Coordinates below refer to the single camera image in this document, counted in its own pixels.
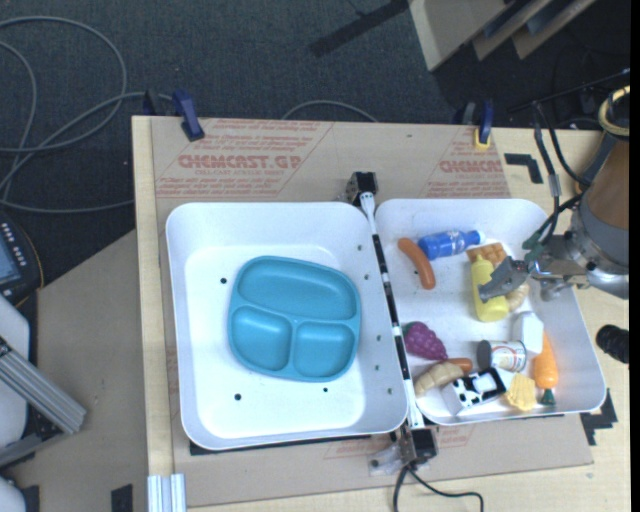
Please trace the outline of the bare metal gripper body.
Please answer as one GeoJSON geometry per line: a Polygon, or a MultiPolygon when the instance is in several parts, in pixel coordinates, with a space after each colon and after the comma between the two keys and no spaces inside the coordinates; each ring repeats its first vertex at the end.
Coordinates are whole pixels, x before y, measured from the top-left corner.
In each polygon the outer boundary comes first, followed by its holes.
{"type": "Polygon", "coordinates": [[[587,235],[553,235],[530,272],[537,281],[563,279],[566,288],[595,288],[622,300],[629,299],[628,275],[628,244],[587,235]]]}

